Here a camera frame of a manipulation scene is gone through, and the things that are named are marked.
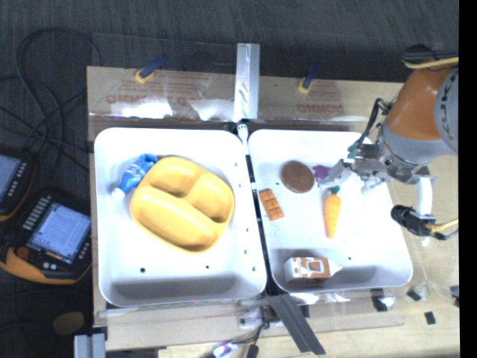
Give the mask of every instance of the device screen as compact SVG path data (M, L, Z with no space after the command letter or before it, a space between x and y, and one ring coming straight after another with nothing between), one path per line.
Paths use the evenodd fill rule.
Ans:
M0 203L7 194L20 163L18 158L0 154Z
M71 264L90 228L89 216L53 203L27 246L37 251L51 252Z

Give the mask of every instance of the toy carrot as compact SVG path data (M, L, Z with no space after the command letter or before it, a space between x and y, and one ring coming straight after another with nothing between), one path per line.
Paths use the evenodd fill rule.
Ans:
M328 238L335 235L336 225L341 211L341 198L338 196L340 187L331 188L331 194L325 200L325 224Z

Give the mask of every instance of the yellow plate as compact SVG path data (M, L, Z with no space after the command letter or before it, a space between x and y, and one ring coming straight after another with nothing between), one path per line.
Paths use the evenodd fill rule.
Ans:
M217 175L182 157L160 159L130 202L135 223L187 251L205 251L232 218L235 199Z

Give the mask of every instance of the bottle cap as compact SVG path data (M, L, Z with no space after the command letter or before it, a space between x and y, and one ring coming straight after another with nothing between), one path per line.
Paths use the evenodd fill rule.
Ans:
M116 200L122 200L126 194L124 193L124 191L122 189L120 189L119 187L116 187L112 192L111 192L111 196L114 197L114 199Z

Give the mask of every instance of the brown oval object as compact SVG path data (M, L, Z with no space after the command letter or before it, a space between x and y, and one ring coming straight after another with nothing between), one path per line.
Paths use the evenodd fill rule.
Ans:
M280 177L285 187L296 193L308 192L315 185L315 176L312 170L296 160L285 163Z

